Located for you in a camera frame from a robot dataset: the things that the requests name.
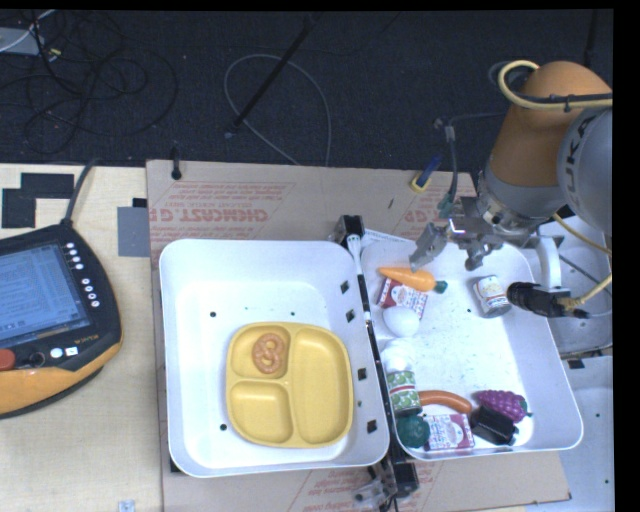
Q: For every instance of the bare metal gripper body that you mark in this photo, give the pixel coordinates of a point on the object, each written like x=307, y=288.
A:
x=487, y=222

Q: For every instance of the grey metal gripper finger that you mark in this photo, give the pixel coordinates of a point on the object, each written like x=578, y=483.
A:
x=477, y=256
x=427, y=247

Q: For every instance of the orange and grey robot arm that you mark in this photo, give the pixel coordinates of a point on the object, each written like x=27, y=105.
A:
x=535, y=135

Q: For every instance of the orange carrot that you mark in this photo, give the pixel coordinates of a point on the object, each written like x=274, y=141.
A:
x=407, y=277

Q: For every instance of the small white can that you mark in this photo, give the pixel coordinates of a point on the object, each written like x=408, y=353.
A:
x=492, y=296

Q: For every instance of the red and white carton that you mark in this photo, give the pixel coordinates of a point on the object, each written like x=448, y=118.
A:
x=450, y=432
x=400, y=300

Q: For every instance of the white egg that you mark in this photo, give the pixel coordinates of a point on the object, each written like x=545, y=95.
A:
x=401, y=321

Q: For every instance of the thin black and white rod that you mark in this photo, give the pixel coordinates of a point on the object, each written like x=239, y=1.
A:
x=364, y=295

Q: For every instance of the white plastic tray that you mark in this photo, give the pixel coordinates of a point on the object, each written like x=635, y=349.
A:
x=465, y=350
x=200, y=360

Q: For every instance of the brown cardboard board red print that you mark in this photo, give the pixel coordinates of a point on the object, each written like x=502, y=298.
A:
x=300, y=205

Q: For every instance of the white bottle green label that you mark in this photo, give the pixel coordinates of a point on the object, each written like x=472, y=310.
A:
x=402, y=385

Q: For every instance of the orange sausage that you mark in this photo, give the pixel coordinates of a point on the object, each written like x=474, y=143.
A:
x=445, y=399

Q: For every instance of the purple grapes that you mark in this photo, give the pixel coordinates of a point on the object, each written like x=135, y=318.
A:
x=502, y=402

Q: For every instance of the black sandwich biscuit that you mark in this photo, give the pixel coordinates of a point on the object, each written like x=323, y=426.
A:
x=492, y=425

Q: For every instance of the yellow divided plate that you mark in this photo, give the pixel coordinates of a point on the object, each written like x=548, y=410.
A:
x=320, y=385

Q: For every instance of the green broccoli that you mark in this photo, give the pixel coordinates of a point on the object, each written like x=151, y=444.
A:
x=412, y=431

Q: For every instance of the orange pretzel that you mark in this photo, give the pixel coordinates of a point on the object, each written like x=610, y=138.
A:
x=264, y=361

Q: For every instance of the black cylinder on white bracket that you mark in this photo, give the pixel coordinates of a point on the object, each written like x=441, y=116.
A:
x=537, y=299

